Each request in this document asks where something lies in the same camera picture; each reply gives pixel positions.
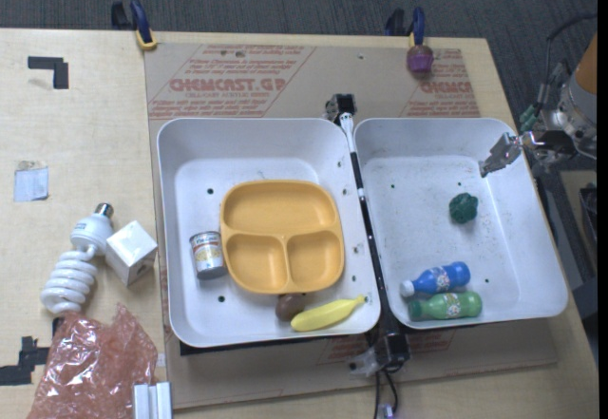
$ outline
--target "toy banana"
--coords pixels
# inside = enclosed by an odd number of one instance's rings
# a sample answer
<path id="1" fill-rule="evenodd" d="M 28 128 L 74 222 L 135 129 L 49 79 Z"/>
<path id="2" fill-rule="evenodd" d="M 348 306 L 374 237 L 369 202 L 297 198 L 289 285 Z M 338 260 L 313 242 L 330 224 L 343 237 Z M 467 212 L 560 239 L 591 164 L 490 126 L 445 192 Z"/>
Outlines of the toy banana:
<path id="1" fill-rule="evenodd" d="M 355 299 L 338 299 L 316 308 L 296 314 L 292 319 L 292 328 L 297 332 L 309 332 L 327 328 L 347 318 L 354 308 L 363 304 L 365 298 L 358 295 Z"/>

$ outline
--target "yellow divided plate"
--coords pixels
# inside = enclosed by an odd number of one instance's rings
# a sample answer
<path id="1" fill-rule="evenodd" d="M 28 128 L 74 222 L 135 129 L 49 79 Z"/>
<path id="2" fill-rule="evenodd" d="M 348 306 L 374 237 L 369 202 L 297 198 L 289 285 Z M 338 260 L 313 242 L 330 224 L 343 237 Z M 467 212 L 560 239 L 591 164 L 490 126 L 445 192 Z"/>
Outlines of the yellow divided plate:
<path id="1" fill-rule="evenodd" d="M 310 293 L 330 287 L 344 270 L 340 217 L 318 184 L 238 184 L 224 196 L 219 220 L 228 271 L 248 291 Z"/>

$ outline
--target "can label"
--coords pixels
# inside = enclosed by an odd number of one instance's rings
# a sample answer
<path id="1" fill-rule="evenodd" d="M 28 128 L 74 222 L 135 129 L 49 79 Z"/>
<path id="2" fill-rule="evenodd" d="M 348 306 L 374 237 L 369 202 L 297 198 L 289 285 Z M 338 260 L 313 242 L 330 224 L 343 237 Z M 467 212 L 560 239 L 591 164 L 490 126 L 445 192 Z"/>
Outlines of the can label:
<path id="1" fill-rule="evenodd" d="M 218 232 L 197 233 L 190 238 L 190 245 L 199 278 L 225 274 L 226 269 Z"/>

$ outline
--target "bottle label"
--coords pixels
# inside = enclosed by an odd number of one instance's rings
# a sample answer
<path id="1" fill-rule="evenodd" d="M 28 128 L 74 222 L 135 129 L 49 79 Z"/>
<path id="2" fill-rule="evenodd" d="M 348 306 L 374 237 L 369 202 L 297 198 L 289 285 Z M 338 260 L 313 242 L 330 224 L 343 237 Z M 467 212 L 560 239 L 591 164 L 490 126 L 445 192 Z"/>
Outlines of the bottle label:
<path id="1" fill-rule="evenodd" d="M 460 299 L 454 293 L 447 293 L 444 295 L 444 302 L 446 303 L 446 317 L 460 317 L 461 315 L 461 304 Z"/>
<path id="2" fill-rule="evenodd" d="M 431 269 L 431 272 L 435 277 L 435 285 L 437 286 L 435 292 L 443 293 L 445 291 L 448 291 L 451 282 L 449 280 L 449 276 L 447 275 L 446 269 L 444 269 L 443 267 L 435 267 Z"/>

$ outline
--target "pink bubble wrap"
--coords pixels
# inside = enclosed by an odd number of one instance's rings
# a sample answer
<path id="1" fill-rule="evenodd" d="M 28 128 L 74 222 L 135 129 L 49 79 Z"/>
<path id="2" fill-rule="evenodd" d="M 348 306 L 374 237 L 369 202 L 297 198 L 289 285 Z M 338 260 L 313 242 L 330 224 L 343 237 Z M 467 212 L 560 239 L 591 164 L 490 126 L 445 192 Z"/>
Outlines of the pink bubble wrap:
<path id="1" fill-rule="evenodd" d="M 151 384 L 158 353 L 125 306 L 110 325 L 66 314 L 53 336 L 28 419 L 129 419 L 134 384 Z"/>

